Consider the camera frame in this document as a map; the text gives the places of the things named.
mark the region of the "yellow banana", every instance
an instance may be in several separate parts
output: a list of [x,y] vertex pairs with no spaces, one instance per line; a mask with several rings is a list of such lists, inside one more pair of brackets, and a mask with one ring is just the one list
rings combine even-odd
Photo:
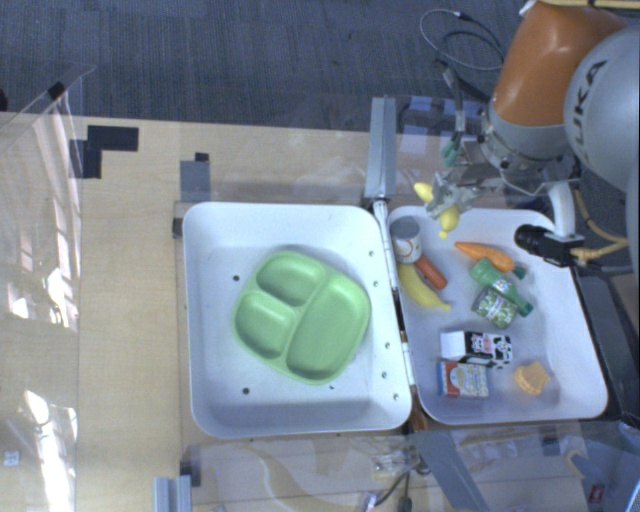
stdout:
[[[430,183],[416,183],[413,185],[414,192],[425,203],[433,201],[433,186]],[[449,231],[453,231],[460,220],[460,210],[454,204],[440,214],[440,238],[447,238]]]
[[438,306],[445,311],[451,309],[450,304],[442,302],[436,292],[422,282],[413,263],[398,263],[397,269],[402,288],[417,304],[427,308]]

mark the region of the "toy bottle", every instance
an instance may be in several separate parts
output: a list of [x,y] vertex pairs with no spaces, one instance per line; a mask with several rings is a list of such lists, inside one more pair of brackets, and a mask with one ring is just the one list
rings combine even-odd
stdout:
[[533,306],[520,296],[516,285],[496,269],[487,258],[478,261],[469,274],[480,284],[493,288],[500,295],[515,303],[518,306],[520,316],[527,316],[533,310]]

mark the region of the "wooden surface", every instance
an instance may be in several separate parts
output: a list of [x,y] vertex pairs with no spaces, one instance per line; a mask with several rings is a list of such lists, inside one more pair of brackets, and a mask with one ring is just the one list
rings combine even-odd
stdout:
[[[180,200],[180,161],[209,153],[213,185],[225,199],[293,195],[304,202],[315,200],[319,191],[327,201],[352,202],[364,182],[368,135],[111,119],[87,119],[84,129],[88,124],[134,126],[140,132],[137,152],[104,151],[102,179],[83,182],[77,510],[139,512],[152,509],[155,477],[177,475],[183,438],[198,438],[191,427],[182,430],[181,392],[183,400],[187,395],[180,382],[171,231]],[[406,150],[398,167],[406,183],[401,179],[399,187],[408,197],[408,183],[433,172],[424,153],[437,144],[424,138],[402,143]],[[267,459],[254,463],[264,465]],[[555,462],[562,467],[561,458]],[[308,498],[290,479],[274,487],[277,479],[270,481],[268,473],[260,481],[242,481],[243,466],[234,464],[223,469],[232,466],[239,485],[262,489],[268,483],[268,489],[279,489],[272,496],[286,497],[243,502],[236,495],[227,504],[229,512],[353,510],[361,496],[356,486],[324,500]],[[370,476],[370,468],[360,471]],[[576,507],[584,503],[579,481],[561,477],[562,471],[550,478],[536,475],[535,486],[526,482],[526,472],[514,474],[505,483],[488,479],[483,491],[499,496],[496,503],[504,507],[542,500],[545,510],[580,510]],[[422,496],[414,510],[450,510],[429,478],[412,483]],[[0,487],[10,482],[0,473]],[[394,510],[395,503],[390,500],[381,510]],[[197,510],[212,507],[207,503]],[[6,510],[25,508],[8,504]]]

